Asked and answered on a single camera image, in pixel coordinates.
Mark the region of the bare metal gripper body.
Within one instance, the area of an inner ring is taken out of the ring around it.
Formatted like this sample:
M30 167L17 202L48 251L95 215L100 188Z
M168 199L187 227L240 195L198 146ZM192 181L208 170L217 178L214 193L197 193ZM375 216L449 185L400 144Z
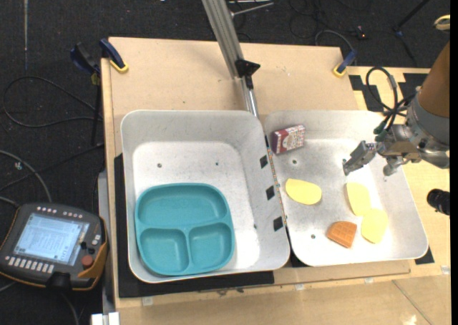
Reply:
M400 156L403 165L425 161L437 168L449 168L449 146L420 127L392 125L380 132L375 141L376 150L384 159Z

